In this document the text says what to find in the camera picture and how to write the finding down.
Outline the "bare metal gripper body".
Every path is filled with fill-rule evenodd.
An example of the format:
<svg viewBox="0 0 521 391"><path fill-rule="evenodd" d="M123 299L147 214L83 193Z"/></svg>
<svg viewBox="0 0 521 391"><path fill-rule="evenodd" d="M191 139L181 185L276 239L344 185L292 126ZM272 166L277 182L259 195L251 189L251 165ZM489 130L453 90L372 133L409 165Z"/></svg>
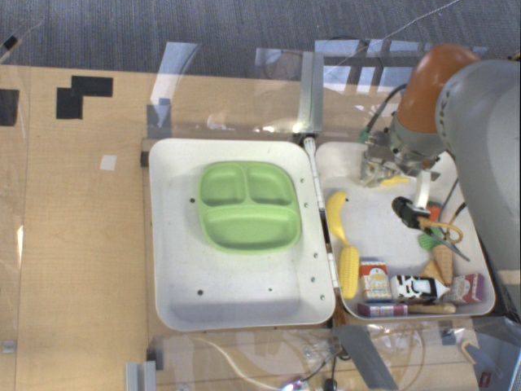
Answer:
<svg viewBox="0 0 521 391"><path fill-rule="evenodd" d="M430 171L439 160L440 145L429 138L403 139L394 130L376 131L368 136L363 159L373 166L381 164L387 169L387 178L397 175L417 177L423 170Z"/></svg>

